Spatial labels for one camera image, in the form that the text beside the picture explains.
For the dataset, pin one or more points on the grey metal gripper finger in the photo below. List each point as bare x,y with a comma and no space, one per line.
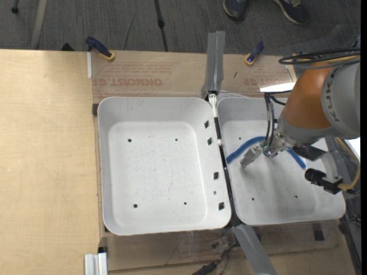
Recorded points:
254,152
245,161

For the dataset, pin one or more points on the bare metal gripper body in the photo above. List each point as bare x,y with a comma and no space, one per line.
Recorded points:
273,147

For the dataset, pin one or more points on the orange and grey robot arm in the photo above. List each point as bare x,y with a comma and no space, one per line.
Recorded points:
308,102

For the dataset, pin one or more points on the thin black and white rod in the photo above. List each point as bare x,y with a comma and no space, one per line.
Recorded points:
220,136

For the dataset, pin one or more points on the white plastic tray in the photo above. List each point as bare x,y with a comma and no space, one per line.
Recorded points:
275,193
157,170

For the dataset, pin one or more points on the brown cardboard board red print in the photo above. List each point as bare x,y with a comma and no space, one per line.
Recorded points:
177,76

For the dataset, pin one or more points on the person's foot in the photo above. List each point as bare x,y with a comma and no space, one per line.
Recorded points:
236,0
289,3

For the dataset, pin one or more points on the black cylinder on white bracket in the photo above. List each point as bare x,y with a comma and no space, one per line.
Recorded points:
322,179

